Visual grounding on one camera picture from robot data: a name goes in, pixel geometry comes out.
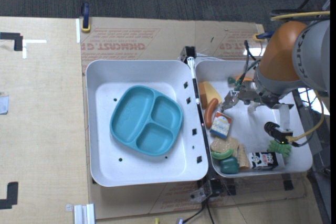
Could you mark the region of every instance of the toy hot dog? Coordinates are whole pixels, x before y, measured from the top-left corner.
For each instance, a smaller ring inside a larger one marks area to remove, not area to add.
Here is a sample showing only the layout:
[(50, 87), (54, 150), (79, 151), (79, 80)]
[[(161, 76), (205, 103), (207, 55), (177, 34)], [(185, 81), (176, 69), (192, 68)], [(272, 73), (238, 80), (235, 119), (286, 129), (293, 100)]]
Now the toy hot dog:
[(207, 128), (210, 128), (212, 125), (212, 113), (215, 110), (215, 107), (218, 105), (219, 100), (217, 98), (212, 98), (211, 101), (206, 106), (204, 112), (204, 122)]

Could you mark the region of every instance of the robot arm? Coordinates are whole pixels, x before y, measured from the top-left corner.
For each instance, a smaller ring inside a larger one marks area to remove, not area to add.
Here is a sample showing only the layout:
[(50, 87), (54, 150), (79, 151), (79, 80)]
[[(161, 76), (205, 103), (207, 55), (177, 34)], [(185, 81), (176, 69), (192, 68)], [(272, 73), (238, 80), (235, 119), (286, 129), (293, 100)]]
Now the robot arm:
[(250, 104), (249, 112), (259, 105), (279, 109), (280, 125), (267, 123), (265, 131), (278, 143), (287, 144), (292, 133), (288, 132), (286, 118), (293, 104), (279, 100), (303, 87), (326, 91), (330, 96), (329, 51), (330, 20), (311, 25), (295, 21), (282, 24), (270, 38), (253, 81), (243, 81), (239, 91), (230, 91), (221, 104), (222, 111), (239, 100)]
[(307, 26), (286, 22), (271, 37), (256, 68), (255, 91), (272, 108), (299, 87), (327, 91), (329, 84), (330, 20)]

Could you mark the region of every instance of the black bracket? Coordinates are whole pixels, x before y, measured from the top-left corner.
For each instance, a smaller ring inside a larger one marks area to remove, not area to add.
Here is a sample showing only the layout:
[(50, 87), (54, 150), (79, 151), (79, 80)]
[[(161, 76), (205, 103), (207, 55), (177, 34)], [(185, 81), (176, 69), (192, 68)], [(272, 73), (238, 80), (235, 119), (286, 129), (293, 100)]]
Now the black bracket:
[(290, 174), (281, 174), (282, 178), (283, 178), (283, 186), (285, 190), (293, 190), (294, 189), (294, 185), (292, 182), (292, 179), (290, 177)]
[(181, 57), (181, 61), (186, 64), (187, 64), (188, 57), (193, 57), (194, 59), (196, 59), (197, 57), (196, 47), (190, 47), (190, 46), (183, 47), (180, 57)]
[(197, 182), (198, 189), (190, 193), (190, 201), (203, 203), (205, 200), (219, 196), (224, 190), (218, 178), (206, 176)]
[(0, 199), (0, 209), (11, 209), (12, 205), (17, 205), (18, 182), (10, 182), (7, 185), (7, 199)]
[(10, 39), (14, 40), (14, 50), (15, 51), (22, 51), (22, 40), (23, 36), (20, 33), (0, 33), (0, 39)]
[(237, 194), (234, 178), (225, 178), (224, 185), (228, 196), (235, 196)]

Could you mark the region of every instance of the yellow cable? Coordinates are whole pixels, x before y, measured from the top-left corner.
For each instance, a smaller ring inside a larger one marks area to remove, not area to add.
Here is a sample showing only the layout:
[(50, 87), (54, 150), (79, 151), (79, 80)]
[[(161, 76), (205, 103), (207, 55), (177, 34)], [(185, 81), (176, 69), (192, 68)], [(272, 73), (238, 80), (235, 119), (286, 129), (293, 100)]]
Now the yellow cable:
[(307, 16), (319, 16), (319, 15), (330, 15), (330, 11), (283, 14), (279, 16), (274, 16), (271, 18), (271, 20), (282, 20), (282, 19), (287, 19), (287, 18), (292, 18), (292, 17), (307, 17)]
[(321, 119), (320, 121), (318, 122), (318, 124), (316, 124), (313, 128), (311, 128), (310, 130), (306, 131), (305, 133), (299, 135), (299, 136), (296, 136), (296, 137), (293, 137), (293, 136), (286, 136), (286, 139), (288, 140), (288, 142), (294, 142), (294, 141), (297, 141), (301, 138), (303, 138), (304, 136), (312, 133), (313, 131), (315, 131), (318, 127), (321, 126), (323, 120), (324, 120), (324, 108), (323, 108), (323, 103), (322, 103), (322, 100), (321, 100), (321, 97), (320, 95), (318, 94), (317, 91), (314, 91), (315, 94), (316, 94), (316, 97), (317, 99), (320, 101), (320, 105), (321, 105)]

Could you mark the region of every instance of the blue clamp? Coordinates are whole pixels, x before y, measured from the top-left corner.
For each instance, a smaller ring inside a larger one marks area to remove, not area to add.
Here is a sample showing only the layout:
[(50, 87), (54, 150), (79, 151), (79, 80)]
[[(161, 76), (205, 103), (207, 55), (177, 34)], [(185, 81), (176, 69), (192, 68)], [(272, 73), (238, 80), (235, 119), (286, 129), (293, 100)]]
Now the blue clamp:
[(264, 41), (264, 39), (266, 38), (271, 38), (273, 34), (274, 34), (274, 31), (265, 32), (259, 35), (255, 34), (253, 35), (253, 40), (254, 41)]
[(81, 24), (81, 30), (84, 33), (87, 33), (90, 31), (90, 22), (89, 22), (89, 3), (84, 2), (81, 8), (81, 15), (83, 17), (82, 24)]

